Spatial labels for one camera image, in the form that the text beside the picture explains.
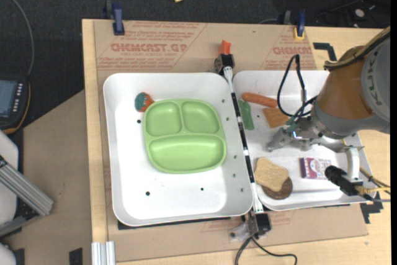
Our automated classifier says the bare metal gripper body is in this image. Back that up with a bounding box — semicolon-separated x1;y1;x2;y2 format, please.
290;118;346;153

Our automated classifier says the orange square biscuit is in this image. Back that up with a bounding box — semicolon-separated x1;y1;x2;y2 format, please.
262;106;291;129

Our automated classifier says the purple and white carton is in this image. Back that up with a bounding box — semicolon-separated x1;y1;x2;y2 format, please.
299;156;332;181

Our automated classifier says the thin black and white rod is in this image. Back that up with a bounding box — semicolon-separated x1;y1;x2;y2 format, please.
224;66;265;214

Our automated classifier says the tan toy bread slice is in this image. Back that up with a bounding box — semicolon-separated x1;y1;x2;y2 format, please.
254;156;290;192

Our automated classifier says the orange toy sausage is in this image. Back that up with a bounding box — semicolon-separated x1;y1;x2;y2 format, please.
241;91;279;109

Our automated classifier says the white plastic tray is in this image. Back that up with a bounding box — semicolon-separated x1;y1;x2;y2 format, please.
102;71;255;228
231;70;378;212

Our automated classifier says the brown round biscuit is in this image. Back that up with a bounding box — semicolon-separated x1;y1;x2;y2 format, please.
261;176;294;200

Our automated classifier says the green divided plate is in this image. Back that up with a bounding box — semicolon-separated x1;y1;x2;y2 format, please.
142;98;228;174

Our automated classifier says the brown cardboard board red print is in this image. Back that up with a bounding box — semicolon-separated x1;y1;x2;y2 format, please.
92;19;370;262

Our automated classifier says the red and green toy strawberry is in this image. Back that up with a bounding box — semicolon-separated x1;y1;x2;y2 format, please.
133;91;156;113

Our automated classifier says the black cylinder on white bracket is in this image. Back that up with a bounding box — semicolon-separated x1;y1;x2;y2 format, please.
324;146;378;197

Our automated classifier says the black block with thin wires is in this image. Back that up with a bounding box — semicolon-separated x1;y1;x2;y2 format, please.
213;53;235;76
248;212;273;239

